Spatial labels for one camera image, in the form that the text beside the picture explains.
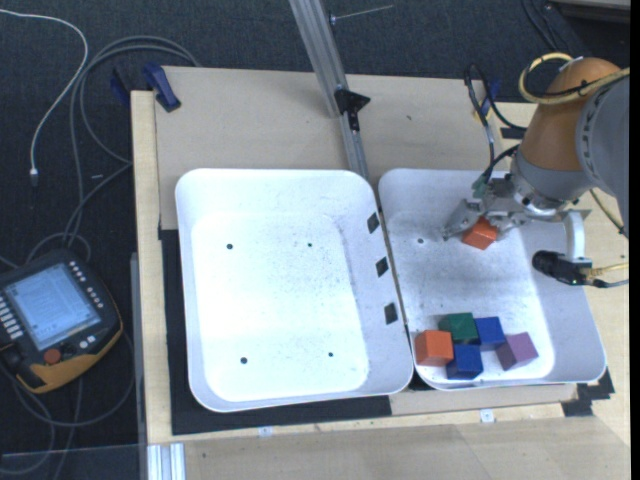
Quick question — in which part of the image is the orange cube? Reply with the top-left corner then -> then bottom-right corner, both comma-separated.
413,328 -> 456,368
461,217 -> 500,252

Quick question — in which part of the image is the brown cardboard board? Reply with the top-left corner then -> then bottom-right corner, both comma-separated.
152,65 -> 582,418

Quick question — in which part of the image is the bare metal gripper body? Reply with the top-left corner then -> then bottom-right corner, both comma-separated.
467,177 -> 572,230

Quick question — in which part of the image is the purple cube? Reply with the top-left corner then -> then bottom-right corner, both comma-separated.
494,331 -> 540,372

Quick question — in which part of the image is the white plastic tray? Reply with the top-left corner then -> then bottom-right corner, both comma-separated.
174,167 -> 416,414
377,167 -> 609,392

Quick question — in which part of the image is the black cylinder on white bracket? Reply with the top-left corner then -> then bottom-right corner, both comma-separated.
531,209 -> 594,287

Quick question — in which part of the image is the blue cube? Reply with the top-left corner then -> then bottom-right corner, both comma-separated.
445,343 -> 485,381
473,315 -> 508,352

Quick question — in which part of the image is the green cube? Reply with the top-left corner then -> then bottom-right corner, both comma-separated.
438,311 -> 482,347

